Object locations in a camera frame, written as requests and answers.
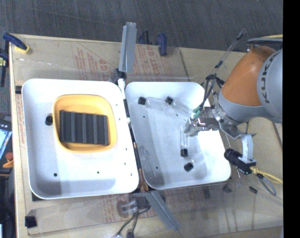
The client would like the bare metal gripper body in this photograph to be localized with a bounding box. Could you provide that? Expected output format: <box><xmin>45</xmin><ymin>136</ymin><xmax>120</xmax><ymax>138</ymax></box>
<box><xmin>200</xmin><ymin>106</ymin><xmax>224</xmax><ymax>131</ymax></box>

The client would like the clear bottle with black cap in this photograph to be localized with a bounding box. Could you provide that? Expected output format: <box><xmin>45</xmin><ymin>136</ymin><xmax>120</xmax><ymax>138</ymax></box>
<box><xmin>183</xmin><ymin>153</ymin><xmax>207</xmax><ymax>173</ymax></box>
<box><xmin>180</xmin><ymin>125</ymin><xmax>190</xmax><ymax>158</ymax></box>
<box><xmin>137</xmin><ymin>96</ymin><xmax>168</xmax><ymax>109</ymax></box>
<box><xmin>164</xmin><ymin>96</ymin><xmax>197</xmax><ymax>117</ymax></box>

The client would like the white plastic tray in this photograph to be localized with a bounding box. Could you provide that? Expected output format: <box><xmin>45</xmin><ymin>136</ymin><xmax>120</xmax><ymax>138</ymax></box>
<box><xmin>124</xmin><ymin>81</ymin><xmax>232</xmax><ymax>191</ymax></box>
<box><xmin>21</xmin><ymin>78</ymin><xmax>140</xmax><ymax>200</ymax></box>

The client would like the clear plastic bottle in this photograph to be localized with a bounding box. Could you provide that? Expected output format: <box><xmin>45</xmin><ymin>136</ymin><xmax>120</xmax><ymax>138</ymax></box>
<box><xmin>138</xmin><ymin>145</ymin><xmax>157</xmax><ymax>180</ymax></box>

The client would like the thin black and white rod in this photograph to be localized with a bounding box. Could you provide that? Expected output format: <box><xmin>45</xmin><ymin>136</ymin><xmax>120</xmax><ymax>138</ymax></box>
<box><xmin>117</xmin><ymin>78</ymin><xmax>149</xmax><ymax>192</ymax></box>

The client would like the black ribbed block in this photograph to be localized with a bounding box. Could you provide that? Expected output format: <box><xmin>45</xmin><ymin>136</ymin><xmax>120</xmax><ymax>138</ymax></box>
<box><xmin>58</xmin><ymin>110</ymin><xmax>110</xmax><ymax>146</ymax></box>

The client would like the yellow rounded bowl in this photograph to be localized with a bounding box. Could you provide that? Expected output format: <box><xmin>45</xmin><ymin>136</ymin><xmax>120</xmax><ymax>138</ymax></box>
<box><xmin>51</xmin><ymin>94</ymin><xmax>118</xmax><ymax>154</ymax></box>

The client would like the brown cardboard board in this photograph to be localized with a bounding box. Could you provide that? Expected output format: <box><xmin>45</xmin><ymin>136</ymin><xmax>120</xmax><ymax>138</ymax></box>
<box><xmin>8</xmin><ymin>33</ymin><xmax>283</xmax><ymax>238</ymax></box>

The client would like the black cylinder on white bracket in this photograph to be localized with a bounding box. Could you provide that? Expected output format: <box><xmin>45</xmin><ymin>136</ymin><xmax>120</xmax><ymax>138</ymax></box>
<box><xmin>218</xmin><ymin>122</ymin><xmax>257</xmax><ymax>176</ymax></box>

